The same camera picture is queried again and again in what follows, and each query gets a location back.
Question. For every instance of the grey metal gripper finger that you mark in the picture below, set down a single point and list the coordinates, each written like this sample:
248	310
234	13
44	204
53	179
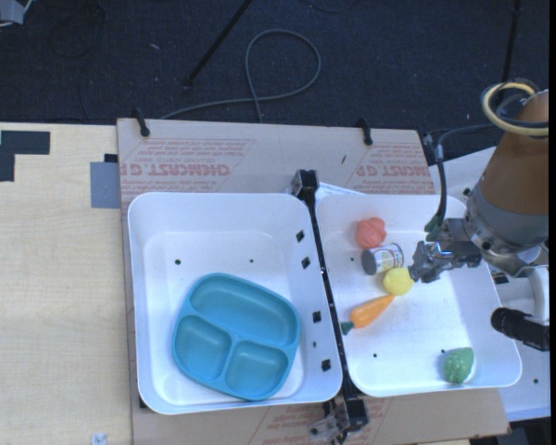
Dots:
426	271
427	250

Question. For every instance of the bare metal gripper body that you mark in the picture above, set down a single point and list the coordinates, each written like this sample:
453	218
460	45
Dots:
463	244

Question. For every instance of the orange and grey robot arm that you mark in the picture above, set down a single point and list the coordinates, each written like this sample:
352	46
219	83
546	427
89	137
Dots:
514	174

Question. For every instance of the yellow toy lemon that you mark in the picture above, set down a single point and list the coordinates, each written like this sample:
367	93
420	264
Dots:
397	281

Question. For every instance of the small silver can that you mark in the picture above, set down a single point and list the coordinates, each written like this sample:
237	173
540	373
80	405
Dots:
384	258

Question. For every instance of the orange toy pumpkin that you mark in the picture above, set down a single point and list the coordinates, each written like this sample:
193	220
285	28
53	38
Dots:
370	233

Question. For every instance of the orange toy carrot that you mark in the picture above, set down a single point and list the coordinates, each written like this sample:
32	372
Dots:
370	312

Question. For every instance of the white plastic tray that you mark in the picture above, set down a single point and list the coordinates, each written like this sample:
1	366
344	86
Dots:
222	220
412	341

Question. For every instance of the green toy grapes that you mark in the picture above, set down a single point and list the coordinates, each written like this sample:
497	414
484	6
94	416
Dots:
458	365

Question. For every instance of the thin black rod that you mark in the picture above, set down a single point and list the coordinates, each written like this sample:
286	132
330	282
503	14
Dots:
326	276

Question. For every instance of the brown cardboard board red print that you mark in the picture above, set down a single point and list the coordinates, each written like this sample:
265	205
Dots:
259	165

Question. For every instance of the blue divided plate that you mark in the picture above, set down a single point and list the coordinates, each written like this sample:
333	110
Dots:
236	332

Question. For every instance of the black cylinder on white bracket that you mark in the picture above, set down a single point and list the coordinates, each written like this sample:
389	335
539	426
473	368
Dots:
521	325

